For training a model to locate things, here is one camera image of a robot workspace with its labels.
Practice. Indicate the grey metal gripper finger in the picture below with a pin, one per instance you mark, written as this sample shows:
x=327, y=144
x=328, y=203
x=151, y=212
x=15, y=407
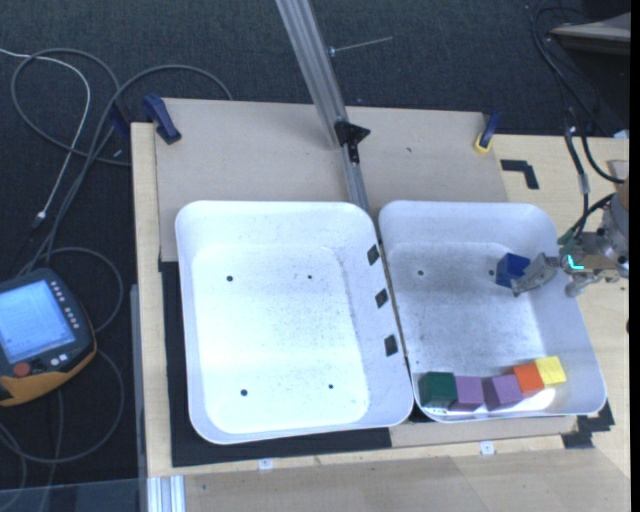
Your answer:
x=535, y=272
x=580, y=286

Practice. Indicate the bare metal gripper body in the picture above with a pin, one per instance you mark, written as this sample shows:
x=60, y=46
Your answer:
x=602, y=260

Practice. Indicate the blue cube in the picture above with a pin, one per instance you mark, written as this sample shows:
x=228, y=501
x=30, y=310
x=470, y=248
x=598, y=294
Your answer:
x=510, y=269

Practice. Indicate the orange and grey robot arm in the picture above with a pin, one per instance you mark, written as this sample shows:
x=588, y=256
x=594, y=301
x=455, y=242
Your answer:
x=622, y=207

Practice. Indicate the white plastic tray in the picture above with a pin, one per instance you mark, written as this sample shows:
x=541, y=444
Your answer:
x=280, y=330
x=465, y=320

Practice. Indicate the yellow cube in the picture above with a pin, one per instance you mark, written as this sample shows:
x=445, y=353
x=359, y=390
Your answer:
x=551, y=370

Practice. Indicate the orange cube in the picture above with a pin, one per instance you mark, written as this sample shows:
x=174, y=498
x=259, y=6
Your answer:
x=529, y=377

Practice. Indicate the purple cube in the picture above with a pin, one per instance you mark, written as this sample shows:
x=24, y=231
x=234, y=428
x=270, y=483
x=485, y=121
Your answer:
x=470, y=391
x=506, y=390

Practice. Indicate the green cube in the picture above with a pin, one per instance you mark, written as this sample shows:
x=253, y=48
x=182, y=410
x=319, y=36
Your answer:
x=437, y=387

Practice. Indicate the pale brown flat board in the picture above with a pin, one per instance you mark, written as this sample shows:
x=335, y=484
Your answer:
x=250, y=160

